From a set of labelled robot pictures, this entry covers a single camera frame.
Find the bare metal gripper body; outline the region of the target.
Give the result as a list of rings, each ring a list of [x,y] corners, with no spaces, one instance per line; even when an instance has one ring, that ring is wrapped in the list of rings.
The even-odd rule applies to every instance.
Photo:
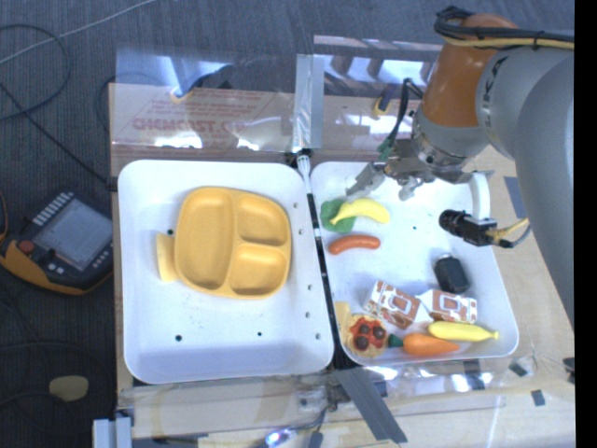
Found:
[[[463,171],[466,162],[466,157],[453,156],[425,139],[399,139],[393,144],[383,172],[400,183],[413,177],[424,183],[441,179],[459,184],[467,180]]]

